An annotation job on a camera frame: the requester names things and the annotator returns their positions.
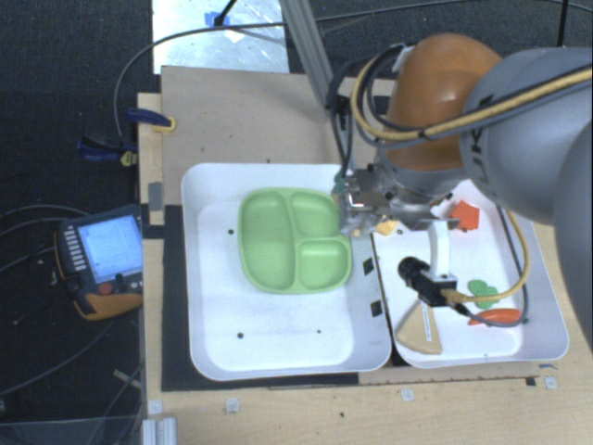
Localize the orange block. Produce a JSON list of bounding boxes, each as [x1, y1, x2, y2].
[[448, 199, 480, 233]]

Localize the green toy broccoli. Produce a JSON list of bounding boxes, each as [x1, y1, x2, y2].
[[467, 279, 499, 310]]

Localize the brown cardboard board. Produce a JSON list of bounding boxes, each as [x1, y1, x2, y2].
[[160, 65, 542, 388]]

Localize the black cylinder on white bracket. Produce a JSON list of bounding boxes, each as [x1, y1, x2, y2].
[[397, 218, 461, 308]]

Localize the green divided plate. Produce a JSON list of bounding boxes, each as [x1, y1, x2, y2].
[[237, 186, 355, 296]]

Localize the white plastic tray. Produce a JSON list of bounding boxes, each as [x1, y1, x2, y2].
[[180, 162, 393, 382], [370, 178, 571, 370]]

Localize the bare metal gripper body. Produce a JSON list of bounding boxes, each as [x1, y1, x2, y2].
[[334, 166, 449, 238]]

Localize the orange carrot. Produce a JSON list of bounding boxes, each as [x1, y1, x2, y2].
[[467, 308, 523, 327]]

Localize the tan pizza slice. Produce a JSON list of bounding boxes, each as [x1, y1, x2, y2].
[[395, 303, 444, 356]]

